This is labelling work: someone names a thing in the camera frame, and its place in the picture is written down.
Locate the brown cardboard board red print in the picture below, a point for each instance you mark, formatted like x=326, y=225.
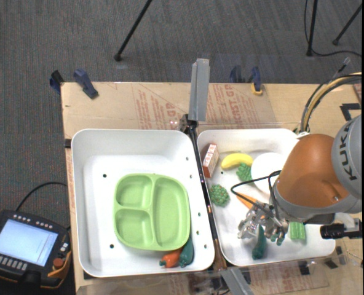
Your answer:
x=114, y=109

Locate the green divided plate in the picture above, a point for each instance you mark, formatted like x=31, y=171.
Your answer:
x=169, y=207

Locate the green bumpy round toy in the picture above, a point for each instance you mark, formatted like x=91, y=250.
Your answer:
x=219, y=195

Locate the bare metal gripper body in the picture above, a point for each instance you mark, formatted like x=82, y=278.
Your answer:
x=263, y=215

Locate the white bowl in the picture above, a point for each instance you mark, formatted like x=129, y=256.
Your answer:
x=268, y=167

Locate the light green ribbed toy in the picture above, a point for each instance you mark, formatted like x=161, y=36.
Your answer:
x=297, y=230

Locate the orange carrot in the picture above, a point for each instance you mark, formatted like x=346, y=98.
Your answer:
x=246, y=200

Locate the thin black rod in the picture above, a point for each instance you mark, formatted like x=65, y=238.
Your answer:
x=204, y=183

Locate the orange toy pepper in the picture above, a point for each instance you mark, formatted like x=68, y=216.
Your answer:
x=171, y=258

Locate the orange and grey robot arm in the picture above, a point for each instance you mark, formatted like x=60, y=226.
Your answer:
x=311, y=171

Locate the green toy grapes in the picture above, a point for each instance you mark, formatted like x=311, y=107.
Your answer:
x=244, y=172

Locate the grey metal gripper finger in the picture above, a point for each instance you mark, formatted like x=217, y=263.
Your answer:
x=277, y=235
x=246, y=229

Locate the white plastic tray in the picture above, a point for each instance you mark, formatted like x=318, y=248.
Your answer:
x=231, y=244
x=93, y=210

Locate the black cylinder on white bracket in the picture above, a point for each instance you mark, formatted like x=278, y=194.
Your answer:
x=332, y=230

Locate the yellow banana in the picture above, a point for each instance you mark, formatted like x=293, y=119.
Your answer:
x=235, y=160

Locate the red and white carton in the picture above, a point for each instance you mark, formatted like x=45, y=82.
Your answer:
x=209, y=160

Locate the dark green toy pepper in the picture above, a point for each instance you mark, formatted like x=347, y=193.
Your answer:
x=186, y=254
x=259, y=246

